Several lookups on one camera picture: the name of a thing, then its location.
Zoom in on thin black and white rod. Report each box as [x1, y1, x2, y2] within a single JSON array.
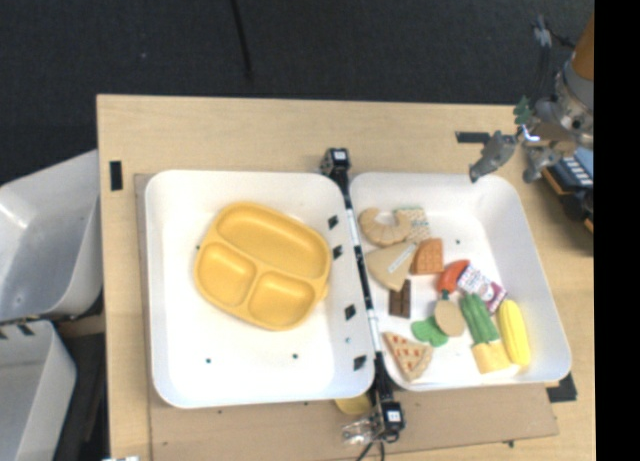
[[334, 167, 397, 406]]

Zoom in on black block with thin wires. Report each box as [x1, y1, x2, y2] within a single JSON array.
[[378, 400, 407, 443], [319, 147, 353, 177]]

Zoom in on tan round toy with stem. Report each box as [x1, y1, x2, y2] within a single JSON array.
[[432, 289, 468, 339]]

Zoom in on white and pink carton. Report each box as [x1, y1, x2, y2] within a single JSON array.
[[455, 263, 508, 315]]

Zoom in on green toy leaf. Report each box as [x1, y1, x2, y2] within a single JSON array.
[[410, 315, 451, 349]]

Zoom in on tan toy croissant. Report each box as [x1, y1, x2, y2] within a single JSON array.
[[357, 206, 413, 247]]

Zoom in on beige toy wedge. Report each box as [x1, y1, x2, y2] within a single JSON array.
[[364, 240, 418, 293]]

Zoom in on pale green packet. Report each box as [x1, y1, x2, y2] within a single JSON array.
[[391, 204, 432, 244]]

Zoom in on orange toy waffle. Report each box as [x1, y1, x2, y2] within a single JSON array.
[[409, 237, 446, 277]]

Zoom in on brown toy chocolate bar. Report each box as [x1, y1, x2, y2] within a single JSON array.
[[388, 278, 413, 321]]

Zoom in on toy pizza slice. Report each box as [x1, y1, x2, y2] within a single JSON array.
[[381, 331, 435, 384]]

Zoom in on yellow divided plate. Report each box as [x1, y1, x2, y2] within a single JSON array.
[[192, 201, 333, 333]]

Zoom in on yellow round object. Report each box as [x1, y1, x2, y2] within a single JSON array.
[[333, 393, 374, 417]]

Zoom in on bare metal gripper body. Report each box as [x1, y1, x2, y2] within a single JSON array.
[[522, 96, 595, 156]]

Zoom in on white plastic tray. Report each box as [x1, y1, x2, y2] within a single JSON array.
[[347, 171, 573, 393], [144, 169, 377, 410]]

